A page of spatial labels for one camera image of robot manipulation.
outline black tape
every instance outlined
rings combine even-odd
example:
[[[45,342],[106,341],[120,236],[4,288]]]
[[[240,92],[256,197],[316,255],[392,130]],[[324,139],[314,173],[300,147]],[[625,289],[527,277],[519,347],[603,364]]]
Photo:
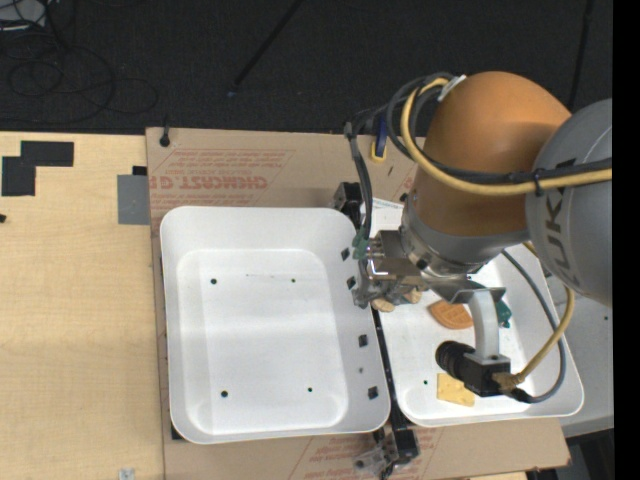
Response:
[[[24,164],[19,156],[5,156],[2,159],[2,195],[35,196],[35,166]]]
[[[134,165],[131,168],[131,174],[134,176],[146,176],[147,168],[144,165]]]
[[[73,167],[73,142],[23,140],[20,156],[25,164],[47,167]]]
[[[2,196],[35,196],[36,167],[73,167],[73,142],[25,141],[2,159]]]

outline orange object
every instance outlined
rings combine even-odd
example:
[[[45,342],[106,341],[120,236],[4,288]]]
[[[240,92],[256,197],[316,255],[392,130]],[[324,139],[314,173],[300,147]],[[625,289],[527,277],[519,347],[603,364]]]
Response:
[[[449,329],[466,329],[473,325],[473,319],[462,304],[449,304],[444,300],[429,306],[433,317]]]
[[[456,85],[437,107],[424,146],[450,167],[508,173],[531,171],[542,146],[571,113],[540,85],[488,71]],[[490,197],[455,190],[418,171],[412,193],[422,222],[457,236],[526,229],[524,195]]]

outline cardboard sheet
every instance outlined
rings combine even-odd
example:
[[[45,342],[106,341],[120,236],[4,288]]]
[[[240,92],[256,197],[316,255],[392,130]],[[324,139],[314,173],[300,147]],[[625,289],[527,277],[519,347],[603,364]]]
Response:
[[[174,439],[167,381],[164,295],[158,228],[172,208],[330,206],[342,181],[357,181],[347,141],[338,135],[147,129],[162,427],[167,480],[365,480],[352,458],[373,446],[368,434],[271,439],[201,446]],[[369,138],[360,148],[368,156]],[[415,165],[389,145],[382,164],[368,161],[374,195],[399,202]],[[570,455],[556,419],[417,430],[421,455],[398,480],[462,478],[566,465]]]

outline black clip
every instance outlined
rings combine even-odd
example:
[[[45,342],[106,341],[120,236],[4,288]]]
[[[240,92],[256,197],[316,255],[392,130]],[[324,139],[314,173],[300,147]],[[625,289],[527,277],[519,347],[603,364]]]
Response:
[[[544,169],[539,168],[533,171],[533,182],[536,185],[536,197],[542,197],[544,195],[544,190],[540,186],[540,171],[544,171]]]
[[[163,128],[164,131],[162,133],[162,137],[158,141],[163,148],[166,148],[171,144],[171,140],[169,139],[169,124],[167,123],[168,116],[164,116]]]

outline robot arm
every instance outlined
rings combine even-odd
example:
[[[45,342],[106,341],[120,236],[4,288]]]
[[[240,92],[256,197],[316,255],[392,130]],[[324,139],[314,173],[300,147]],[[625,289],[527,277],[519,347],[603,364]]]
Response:
[[[420,152],[411,108],[437,95],[442,101]],[[476,349],[443,344],[438,363],[453,372],[461,365],[473,370],[461,360],[472,358],[483,367],[464,375],[489,381],[468,387],[482,396],[500,394],[491,379],[508,372],[508,358],[499,355],[487,318],[504,288],[481,295],[469,274],[506,247],[531,240],[543,265],[565,284],[612,304],[612,102],[572,116],[517,75],[436,77],[407,97],[401,124],[406,149],[423,168],[400,228],[369,241],[354,300],[389,309],[430,289],[450,303],[469,303]]]

